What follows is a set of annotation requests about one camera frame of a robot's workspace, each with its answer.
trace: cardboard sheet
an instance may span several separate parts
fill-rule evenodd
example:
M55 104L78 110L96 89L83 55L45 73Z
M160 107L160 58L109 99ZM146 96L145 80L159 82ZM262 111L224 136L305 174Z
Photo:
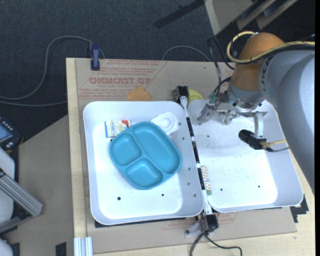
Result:
M232 74L232 70L224 63L219 63L219 66L222 79ZM189 89L198 91L207 99L218 85L214 64L211 62L104 59L100 61L100 71L91 71L89 59L75 59L75 67L86 227L87 235L93 238L94 252L98 254L193 243L193 237L185 237L185 228L195 222L194 217L108 227L95 226L90 210L88 163L82 112L84 107L92 101L127 101L127 93L139 86L151 94L153 101L170 99L176 86L188 86ZM212 239L215 241L296 231L288 207L216 214L220 227L212 234Z

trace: sticker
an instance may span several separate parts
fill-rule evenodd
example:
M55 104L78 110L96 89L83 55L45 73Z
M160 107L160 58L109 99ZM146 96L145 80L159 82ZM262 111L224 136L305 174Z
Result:
M201 172L202 172L202 177L203 177L203 182L204 182L204 187L205 187L206 193L208 196L210 196L210 195L212 195L212 191L211 191L211 185L210 185L207 166L202 165Z
M122 131L128 129L130 127L130 121L122 120L122 121L105 121L105 137L106 138L114 138Z

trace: yellow object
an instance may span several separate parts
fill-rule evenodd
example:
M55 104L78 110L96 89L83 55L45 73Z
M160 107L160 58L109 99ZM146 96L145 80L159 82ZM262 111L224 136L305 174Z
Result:
M203 100L202 94L196 90L189 89L188 104L194 100Z

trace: yellow cable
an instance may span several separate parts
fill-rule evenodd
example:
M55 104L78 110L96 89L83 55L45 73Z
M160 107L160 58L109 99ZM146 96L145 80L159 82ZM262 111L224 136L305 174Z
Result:
M260 142L260 144L262 145L262 147L264 149L266 149L267 147L271 147L273 145L276 145L276 144L281 144L281 143L286 143L287 141L285 139L282 139L282 140L277 140L277 141L274 141L274 142L265 142L265 141L262 141Z
M235 62L235 63L239 63L239 64L248 64L248 63L252 63L254 62L255 60L258 60L260 59L261 57L267 55L267 54L270 54L276 50L279 50L279 49L284 49L284 48L287 48L287 47L290 47L290 46L315 46L315 42L309 42L309 41L292 41L292 42L285 42L285 43L282 43L280 45L277 45L273 48L270 48L260 54L258 54L257 56L254 56L252 58L248 58L248 59L237 59L237 58L234 58L231 54L230 54L230 49L231 49L231 45L237 40L239 39L240 37L244 36L244 35L254 35L254 34L257 34L256 32L253 32L253 31L244 31L244 32L241 32L239 34L237 34L235 37L233 37L233 39L229 42L227 48L226 48L226 54L228 56L228 58Z

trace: orange object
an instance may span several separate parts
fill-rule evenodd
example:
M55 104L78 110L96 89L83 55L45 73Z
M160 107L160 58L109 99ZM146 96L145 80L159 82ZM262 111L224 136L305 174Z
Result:
M250 59L283 43L284 41L271 33L261 32L254 34L244 45L239 59ZM231 78L234 86L245 91L259 91L258 72L261 63L262 60L252 64L237 63Z
M150 101L152 96L142 86L135 88L126 95L129 101Z

